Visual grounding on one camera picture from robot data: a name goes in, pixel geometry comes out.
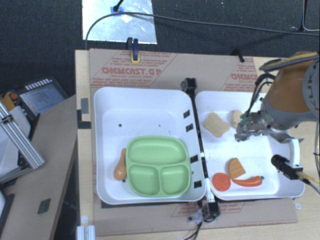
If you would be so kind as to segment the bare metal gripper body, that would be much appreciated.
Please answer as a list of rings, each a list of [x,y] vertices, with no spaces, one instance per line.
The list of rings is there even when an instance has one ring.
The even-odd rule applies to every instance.
[[[262,111],[251,112],[247,118],[246,126],[248,132],[249,130],[265,130],[264,136],[270,136],[279,143],[288,143],[292,140],[284,126]]]

